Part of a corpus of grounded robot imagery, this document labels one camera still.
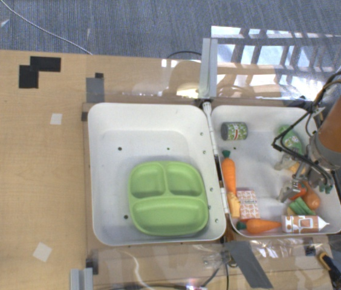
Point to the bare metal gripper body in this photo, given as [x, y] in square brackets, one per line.
[303, 171]

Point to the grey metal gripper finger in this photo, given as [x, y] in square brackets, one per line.
[285, 194]
[297, 187]

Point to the red toy food piece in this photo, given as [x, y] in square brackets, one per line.
[298, 194]

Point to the green toy beans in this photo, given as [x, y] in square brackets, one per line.
[302, 207]

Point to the clear plastic bottle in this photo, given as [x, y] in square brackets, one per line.
[283, 163]

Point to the orange and white bottle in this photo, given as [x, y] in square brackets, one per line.
[302, 224]

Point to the green packet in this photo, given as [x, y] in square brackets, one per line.
[291, 138]

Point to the white plastic tray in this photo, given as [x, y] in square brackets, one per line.
[146, 125]
[258, 168]

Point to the pink patterned carton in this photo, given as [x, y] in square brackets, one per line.
[248, 204]

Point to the orange carrot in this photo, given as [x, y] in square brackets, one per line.
[228, 171]
[261, 226]

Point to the yellow toy food block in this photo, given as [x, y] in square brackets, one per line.
[234, 205]

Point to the green and grey can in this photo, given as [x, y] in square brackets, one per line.
[234, 131]

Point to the green divided plate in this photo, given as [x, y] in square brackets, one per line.
[167, 213]

